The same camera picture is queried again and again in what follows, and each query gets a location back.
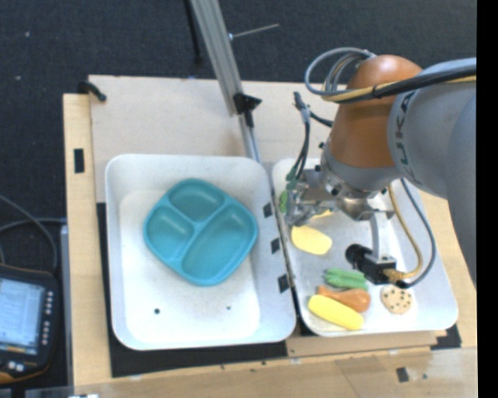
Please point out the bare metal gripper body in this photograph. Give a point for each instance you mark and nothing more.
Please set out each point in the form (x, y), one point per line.
(328, 193)

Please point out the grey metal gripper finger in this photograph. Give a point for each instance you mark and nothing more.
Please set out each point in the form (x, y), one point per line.
(292, 218)
(310, 215)

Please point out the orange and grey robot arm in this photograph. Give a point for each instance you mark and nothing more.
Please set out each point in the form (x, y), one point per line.
(431, 139)

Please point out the light green leafy toy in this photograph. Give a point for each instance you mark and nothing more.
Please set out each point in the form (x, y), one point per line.
(282, 201)

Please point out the pale yellow flat slice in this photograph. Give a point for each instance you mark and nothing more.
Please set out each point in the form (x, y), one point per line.
(311, 241)

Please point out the thin black rod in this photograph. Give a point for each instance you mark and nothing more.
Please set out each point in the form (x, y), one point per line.
(285, 255)

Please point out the green pea pod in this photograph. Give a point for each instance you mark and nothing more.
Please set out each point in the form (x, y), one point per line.
(345, 278)

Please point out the blue divided plate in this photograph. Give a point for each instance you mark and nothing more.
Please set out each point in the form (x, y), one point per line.
(201, 232)

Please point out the orange chicken drumstick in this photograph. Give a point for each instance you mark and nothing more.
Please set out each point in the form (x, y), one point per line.
(352, 297)

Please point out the yellow corn cob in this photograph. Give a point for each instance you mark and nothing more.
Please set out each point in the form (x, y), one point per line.
(335, 312)

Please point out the beige chocolate chip biscuit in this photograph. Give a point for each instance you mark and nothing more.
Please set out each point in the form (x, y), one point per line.
(396, 299)

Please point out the white plastic tray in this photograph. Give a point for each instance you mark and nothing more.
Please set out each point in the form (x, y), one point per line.
(427, 305)
(191, 317)

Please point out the pale wood board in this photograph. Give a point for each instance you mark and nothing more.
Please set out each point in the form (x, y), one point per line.
(170, 118)

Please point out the black cylinder on white bracket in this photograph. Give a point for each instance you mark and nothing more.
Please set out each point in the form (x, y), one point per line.
(371, 261)

